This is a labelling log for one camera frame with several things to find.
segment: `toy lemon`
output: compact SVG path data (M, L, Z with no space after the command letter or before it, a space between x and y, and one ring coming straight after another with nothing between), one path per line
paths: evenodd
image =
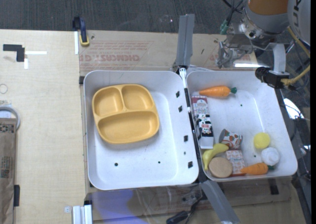
M270 136L267 133L258 133L255 135L253 143L257 149L265 149L270 144Z

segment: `robotic arm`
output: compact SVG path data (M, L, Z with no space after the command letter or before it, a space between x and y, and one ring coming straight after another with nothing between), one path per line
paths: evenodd
M236 9L234 3L231 7L231 12ZM227 30L224 28L227 38L219 44L216 64L227 68L254 49L272 50L274 69L260 67L256 76L273 88L288 87L301 76L289 79L285 72L285 45L276 43L276 38L287 29L309 55L310 21L311 0L247 0L240 22L228 23Z

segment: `toy carrot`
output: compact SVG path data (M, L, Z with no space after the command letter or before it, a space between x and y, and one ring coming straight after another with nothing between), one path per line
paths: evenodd
M268 166L265 163L256 163L242 168L240 172L251 175L263 175L268 172Z
M236 93L236 87L230 89L227 86L219 85L210 87L199 92L200 95L210 97L227 97L230 93Z

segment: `gray ring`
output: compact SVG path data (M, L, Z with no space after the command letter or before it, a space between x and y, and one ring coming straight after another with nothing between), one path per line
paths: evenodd
M17 111L11 107L7 107L7 106L0 106L0 111L8 111L8 112L11 112L12 114L15 115L16 119L17 119L17 122L16 122L16 130L19 129L19 126L20 126L20 116L19 114L17 113Z
M5 92L1 92L1 91L0 91L0 93L1 93L1 94L4 94L4 93L6 93L6 92L8 91L8 86L7 86L6 84L0 84L0 87L1 87L2 85L4 85L4 86L6 87L6 90L5 90Z

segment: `blue clamp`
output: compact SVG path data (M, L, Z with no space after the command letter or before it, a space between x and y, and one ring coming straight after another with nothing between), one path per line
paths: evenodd
M76 16L73 19L73 30L79 30L80 29L80 44L82 46L88 46L89 45L89 38L87 36L86 30L85 30L85 22L82 17Z

